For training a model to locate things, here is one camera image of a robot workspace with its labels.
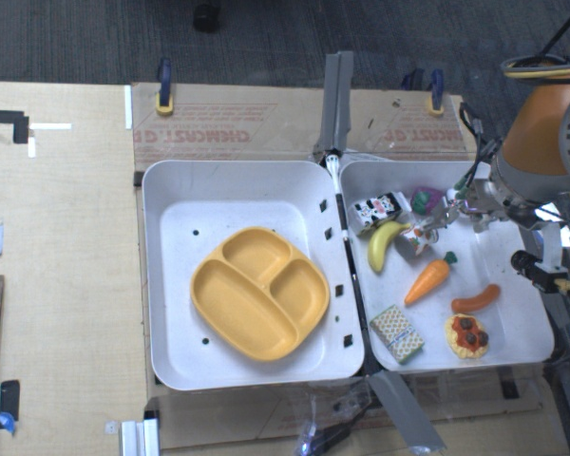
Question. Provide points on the yellow divided plate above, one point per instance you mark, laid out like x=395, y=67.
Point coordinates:
x=256, y=297

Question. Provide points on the orange sausage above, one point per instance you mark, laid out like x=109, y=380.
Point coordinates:
x=475, y=301

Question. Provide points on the green and yellow patterned box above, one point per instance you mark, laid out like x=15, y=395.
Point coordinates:
x=398, y=334

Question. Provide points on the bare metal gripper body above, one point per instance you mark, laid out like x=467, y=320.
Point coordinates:
x=494, y=204

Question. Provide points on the yellow banana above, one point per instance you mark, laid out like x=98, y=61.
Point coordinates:
x=377, y=250

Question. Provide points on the spaghetti with meatballs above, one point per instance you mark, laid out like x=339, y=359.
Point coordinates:
x=466, y=337

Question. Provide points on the orange carrot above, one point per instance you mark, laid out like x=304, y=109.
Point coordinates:
x=427, y=280

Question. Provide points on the purple grapes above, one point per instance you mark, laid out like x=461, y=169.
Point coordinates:
x=426, y=200

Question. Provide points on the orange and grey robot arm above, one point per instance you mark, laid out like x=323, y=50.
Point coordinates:
x=534, y=131

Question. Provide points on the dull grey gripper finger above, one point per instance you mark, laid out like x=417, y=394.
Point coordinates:
x=451, y=209
x=432, y=222

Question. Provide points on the black cylinder on white bracket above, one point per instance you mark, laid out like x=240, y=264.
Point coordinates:
x=537, y=269

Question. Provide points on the small white printed can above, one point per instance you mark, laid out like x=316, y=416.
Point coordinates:
x=415, y=245

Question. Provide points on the white plastic tray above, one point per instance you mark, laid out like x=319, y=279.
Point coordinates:
x=513, y=330
x=180, y=340

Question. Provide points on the cow print milk carton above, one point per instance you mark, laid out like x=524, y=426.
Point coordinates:
x=377, y=211

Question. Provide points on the brown cardboard board, red print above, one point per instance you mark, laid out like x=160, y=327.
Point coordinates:
x=228, y=126

